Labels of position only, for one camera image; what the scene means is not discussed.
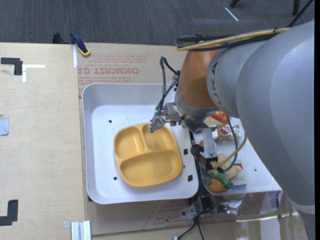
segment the metal bracket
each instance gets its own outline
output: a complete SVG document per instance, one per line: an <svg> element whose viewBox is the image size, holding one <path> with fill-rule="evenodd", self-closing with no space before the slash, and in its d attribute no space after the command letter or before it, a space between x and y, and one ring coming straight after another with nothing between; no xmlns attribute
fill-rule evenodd
<svg viewBox="0 0 320 240"><path fill-rule="evenodd" d="M211 129L209 127L202 130L202 138L204 149L202 155L205 158L217 157L218 154L215 152L215 142L212 136Z"/></svg>
<svg viewBox="0 0 320 240"><path fill-rule="evenodd" d="M182 210L182 217L188 220L192 220L203 211L201 199L198 198L189 207Z"/></svg>
<svg viewBox="0 0 320 240"><path fill-rule="evenodd" d="M71 240L91 240L91 221L74 221L71 223Z"/></svg>

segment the yellow plate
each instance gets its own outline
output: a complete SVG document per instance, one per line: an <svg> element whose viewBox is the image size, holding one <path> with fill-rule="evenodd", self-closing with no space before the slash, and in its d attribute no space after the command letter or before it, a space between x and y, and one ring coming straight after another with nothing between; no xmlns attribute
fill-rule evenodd
<svg viewBox="0 0 320 240"><path fill-rule="evenodd" d="M149 131L149 123L119 130L113 151L123 180L133 187L148 187L176 178L183 167L175 137L166 127Z"/></svg>

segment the gray carpet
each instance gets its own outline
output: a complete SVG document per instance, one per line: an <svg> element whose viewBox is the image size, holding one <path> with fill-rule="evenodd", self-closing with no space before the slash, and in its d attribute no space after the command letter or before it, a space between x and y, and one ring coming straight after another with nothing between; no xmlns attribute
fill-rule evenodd
<svg viewBox="0 0 320 240"><path fill-rule="evenodd" d="M220 36L287 27L294 0L0 0L0 42L172 45L179 36ZM299 11L309 0L300 0ZM295 26L315 18L315 2Z"/></svg>

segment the wire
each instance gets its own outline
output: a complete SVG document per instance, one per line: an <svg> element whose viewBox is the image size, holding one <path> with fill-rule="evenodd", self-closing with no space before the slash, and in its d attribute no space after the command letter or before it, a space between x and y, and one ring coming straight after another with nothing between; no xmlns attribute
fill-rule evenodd
<svg viewBox="0 0 320 240"><path fill-rule="evenodd" d="M274 34L279 34L281 32L289 30L290 27L283 27L283 28L277 28L275 29L267 29L267 30L261 30L261 31L254 31L254 32L249 32L249 33L244 33L244 34L239 34L239 35L233 35L225 38L220 38L212 41L206 41L206 42L201 42L185 47L178 47L178 51L189 51L193 49L200 49L204 48L207 46L212 46L212 45L218 45L218 44L223 44L223 43L228 43L228 42L233 42L241 39L247 39L247 38L254 38L254 37L260 37L260 36L267 36L267 35L274 35Z"/></svg>
<svg viewBox="0 0 320 240"><path fill-rule="evenodd" d="M228 124L229 124L229 126L230 126L230 128L231 128L231 132L232 132L232 135L233 135L233 138L234 138L235 150L237 150L237 149L238 149L237 136L236 136L236 134L235 134L234 128L233 128L232 125L231 125L229 116L228 116L227 114L225 114L225 116L226 116L226 119L228 120ZM232 161L232 163L229 165L229 167L228 167L227 169L223 169L221 172L222 172L222 173L226 173L227 171L229 171L229 170L232 168L232 166L235 165L236 160L237 160L237 157L238 157L238 152L236 152L236 153L234 154L233 161Z"/></svg>
<svg viewBox="0 0 320 240"><path fill-rule="evenodd" d="M187 43L195 43L199 41L209 41L209 40L216 40L216 39L221 39L221 38L228 38L232 37L234 35L228 34L228 35L211 35L211 36L201 36L201 35L185 35L178 37L173 44L176 45L177 47L186 47L189 46L190 44Z"/></svg>
<svg viewBox="0 0 320 240"><path fill-rule="evenodd" d="M180 76L180 73L179 73L178 71L174 70L174 69L169 65L169 63L167 62L167 59L166 59L165 57L161 57L160 60L163 61L164 64L165 64L175 75Z"/></svg>
<svg viewBox="0 0 320 240"><path fill-rule="evenodd" d="M276 208L279 209L280 208L280 200L279 200L279 195L282 193L282 191L278 191L275 194L275 204L276 204Z"/></svg>
<svg viewBox="0 0 320 240"><path fill-rule="evenodd" d="M215 46L215 47L201 48L201 49L191 49L189 51L192 51L192 52L206 52L206 51L220 50L220 49L224 49L224 48L231 48L231 47L236 47L236 46L240 46L240 45L245 45L245 44L249 44L249 43L253 43L253 42L269 40L270 38L272 38L274 36L275 36L274 34L263 35L263 36L248 38L248 39L241 40L241 41L229 42L229 43L222 44L222 45Z"/></svg>
<svg viewBox="0 0 320 240"><path fill-rule="evenodd" d="M174 70L169 63L167 62L167 59L165 57L161 57L160 58L160 66L162 69L162 78L163 78L163 92L162 92L162 98L159 102L159 109L161 109L164 106L164 102L165 102L165 98L168 95L169 91L178 84L179 82L179 76L180 76L180 71L176 71ZM170 84L170 86L168 87L168 89L166 90L166 71L165 71L165 66L164 64L175 74L177 75L177 78L174 79L174 81Z"/></svg>
<svg viewBox="0 0 320 240"><path fill-rule="evenodd" d="M215 167L214 169L216 169L218 167L221 167L223 164L225 164L227 161L229 161L230 158L232 158L236 153L238 153L243 148L243 146L246 143L246 141L247 141L247 135L244 134L244 138L243 138L243 141L240 144L240 146L235 151L233 151L226 159L224 159L221 162L218 162L218 163L214 164L214 167Z"/></svg>
<svg viewBox="0 0 320 240"><path fill-rule="evenodd" d="M225 38L225 37L231 37L231 35L225 35L225 36L220 36L220 38L212 38L210 41L212 41L212 40L217 40L217 39L222 39L222 38ZM191 38L187 38L186 40L185 40L185 42L182 42L182 41L175 41L174 43L175 43L175 45L178 47L178 48L181 48L181 47L189 47L189 46L191 46L191 45L193 45L193 44L190 44L190 43L195 43L195 42L200 42L200 41L204 41L204 39L199 39L199 38L194 38L194 39L191 39ZM195 51L195 50L200 50L200 51L204 51L204 48L202 48L202 49L192 49L191 51Z"/></svg>
<svg viewBox="0 0 320 240"><path fill-rule="evenodd" d="M196 217L193 218L193 225L183 234L181 234L180 236L178 236L178 240L180 240L185 234L187 234L188 232L190 232L196 225L198 225L199 231L200 231L200 235L202 240L204 239L204 236L202 234L201 228L200 228L200 224L199 224L199 219L200 219L200 215L202 214L202 212L200 212Z"/></svg>
<svg viewBox="0 0 320 240"><path fill-rule="evenodd" d="M178 236L178 240L180 240L185 234L187 234L188 232L190 232L195 226L196 226L197 222L196 222L196 217L193 219L193 225L183 234L181 234L180 236Z"/></svg>
<svg viewBox="0 0 320 240"><path fill-rule="evenodd" d="M202 240L205 240L204 235L202 234L202 230L201 230L201 227L200 227L199 220L197 220L196 223L198 224L198 229L199 229L199 232L200 232L200 235L201 235Z"/></svg>

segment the white tray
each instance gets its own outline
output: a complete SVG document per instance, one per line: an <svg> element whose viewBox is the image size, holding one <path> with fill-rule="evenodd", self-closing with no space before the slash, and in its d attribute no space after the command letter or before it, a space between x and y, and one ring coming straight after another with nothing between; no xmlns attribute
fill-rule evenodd
<svg viewBox="0 0 320 240"><path fill-rule="evenodd" d="M183 169L178 177L150 187L132 187L121 178L116 164L115 134L124 127L149 122L162 97L162 88L162 84L93 83L83 90L86 187L96 203L187 199L196 194L199 181L190 153L189 131L179 125L166 124L181 152ZM174 91L169 92L165 101L172 102L174 96Z"/></svg>

